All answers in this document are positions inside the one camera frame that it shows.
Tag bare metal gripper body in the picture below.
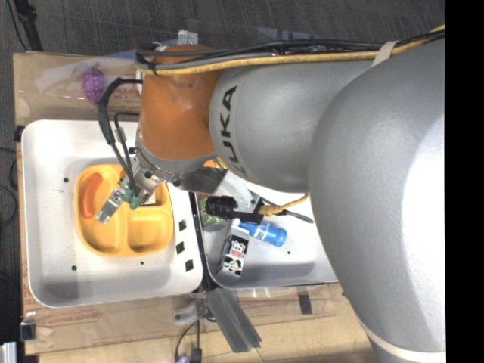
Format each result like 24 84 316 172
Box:
118 156 180 197

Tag orange toy sausage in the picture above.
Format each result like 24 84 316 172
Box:
81 172 104 220

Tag yellow divided plate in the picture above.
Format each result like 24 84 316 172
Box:
74 163 175 258

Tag white plastic tray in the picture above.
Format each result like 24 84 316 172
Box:
21 119 205 309
193 164 340 290

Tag green can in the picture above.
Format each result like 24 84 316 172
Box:
198 197 228 232

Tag white printed carton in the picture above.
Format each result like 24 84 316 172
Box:
216 234 250 278

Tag purple toy grapes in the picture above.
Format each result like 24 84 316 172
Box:
80 66 106 106

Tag brown cardboard board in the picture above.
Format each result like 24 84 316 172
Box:
12 51 374 357

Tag blue bottle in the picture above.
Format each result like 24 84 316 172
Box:
231 217 288 248

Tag black cylinder on white bracket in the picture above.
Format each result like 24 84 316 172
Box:
205 170 265 225

